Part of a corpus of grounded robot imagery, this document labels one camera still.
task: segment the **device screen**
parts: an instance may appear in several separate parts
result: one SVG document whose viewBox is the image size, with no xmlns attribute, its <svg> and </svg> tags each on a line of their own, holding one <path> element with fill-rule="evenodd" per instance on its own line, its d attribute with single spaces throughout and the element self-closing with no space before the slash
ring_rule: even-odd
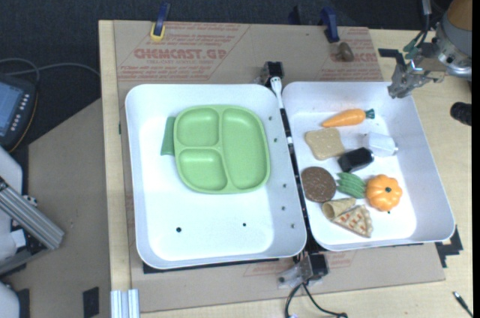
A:
<svg viewBox="0 0 480 318">
<path fill-rule="evenodd" d="M 23 90 L 0 82 L 0 137 L 4 137 L 12 121 Z"/>
</svg>

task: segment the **black pen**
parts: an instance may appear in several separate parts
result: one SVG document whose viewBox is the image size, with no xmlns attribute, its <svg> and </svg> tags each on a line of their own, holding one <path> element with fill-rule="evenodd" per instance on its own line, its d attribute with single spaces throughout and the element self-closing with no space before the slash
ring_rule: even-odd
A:
<svg viewBox="0 0 480 318">
<path fill-rule="evenodd" d="M 458 303 L 461 305 L 462 308 L 466 310 L 468 314 L 470 314 L 471 317 L 473 317 L 472 312 L 468 308 L 467 304 L 465 303 L 464 299 L 458 294 L 458 292 L 454 291 L 453 292 L 454 297 L 457 299 Z"/>
</svg>

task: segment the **tray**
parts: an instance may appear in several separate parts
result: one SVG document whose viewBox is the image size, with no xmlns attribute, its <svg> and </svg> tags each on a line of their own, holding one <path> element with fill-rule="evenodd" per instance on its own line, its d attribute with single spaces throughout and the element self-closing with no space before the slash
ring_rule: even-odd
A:
<svg viewBox="0 0 480 318">
<path fill-rule="evenodd" d="M 187 187 L 175 158 L 161 155 L 166 120 L 188 107 L 239 106 L 256 114 L 270 175 L 247 193 L 213 195 Z M 293 257 L 307 234 L 281 114 L 261 85 L 145 84 L 125 100 L 136 248 L 156 269 Z"/>
<path fill-rule="evenodd" d="M 346 151 L 362 147 L 370 132 L 389 135 L 397 143 L 397 154 L 375 157 L 373 163 L 354 173 L 363 179 L 386 174 L 403 188 L 400 204 L 390 214 L 371 208 L 371 238 L 363 238 L 334 225 L 322 213 L 320 204 L 306 199 L 313 237 L 325 249 L 343 251 L 389 245 L 440 242 L 455 230 L 452 210 L 434 163 L 412 97 L 392 99 L 387 82 L 293 82 L 283 90 L 283 102 L 301 173 L 307 167 L 328 170 L 335 179 L 341 171 L 336 157 L 317 160 L 304 135 L 319 130 L 322 121 L 342 110 L 374 108 L 375 119 L 355 126 L 338 127 Z M 348 197 L 337 193 L 334 199 Z"/>
<path fill-rule="evenodd" d="M 193 106 L 175 119 L 175 162 L 183 182 L 209 194 L 246 193 L 270 174 L 260 118 L 241 106 Z"/>
</svg>

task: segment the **green plate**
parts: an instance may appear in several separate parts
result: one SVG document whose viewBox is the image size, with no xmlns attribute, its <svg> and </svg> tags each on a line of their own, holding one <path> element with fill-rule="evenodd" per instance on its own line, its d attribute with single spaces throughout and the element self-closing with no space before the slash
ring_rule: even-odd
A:
<svg viewBox="0 0 480 318">
<path fill-rule="evenodd" d="M 262 121 L 240 106 L 194 106 L 182 111 L 173 123 L 173 151 L 181 180 L 202 193 L 254 191 L 270 175 Z"/>
</svg>

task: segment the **white tray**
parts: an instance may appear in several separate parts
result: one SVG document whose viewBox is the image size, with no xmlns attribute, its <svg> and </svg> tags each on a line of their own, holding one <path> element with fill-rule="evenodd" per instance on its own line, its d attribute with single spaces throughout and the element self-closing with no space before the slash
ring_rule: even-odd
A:
<svg viewBox="0 0 480 318">
<path fill-rule="evenodd" d="M 337 157 L 317 160 L 306 144 L 307 131 L 319 130 L 325 119 L 342 110 L 373 108 L 375 119 L 359 125 L 338 127 L 348 150 L 362 147 L 365 134 L 389 135 L 397 143 L 396 155 L 375 157 L 373 163 L 355 171 L 363 179 L 386 174 L 398 180 L 403 196 L 391 213 L 377 211 L 364 199 L 373 221 L 371 238 L 363 238 L 334 225 L 322 213 L 320 204 L 306 199 L 313 237 L 324 248 L 342 251 L 420 242 L 439 242 L 454 232 L 455 222 L 439 173 L 411 97 L 392 99 L 387 82 L 293 82 L 283 90 L 298 170 L 323 167 L 335 179 L 341 171 Z M 348 197 L 337 192 L 334 199 Z"/>
<path fill-rule="evenodd" d="M 259 190 L 205 194 L 186 187 L 175 158 L 160 155 L 167 117 L 196 105 L 246 107 L 262 120 L 271 172 Z M 261 85 L 138 85 L 125 100 L 136 246 L 142 260 L 174 269 L 293 257 L 305 223 L 274 94 Z"/>
</svg>

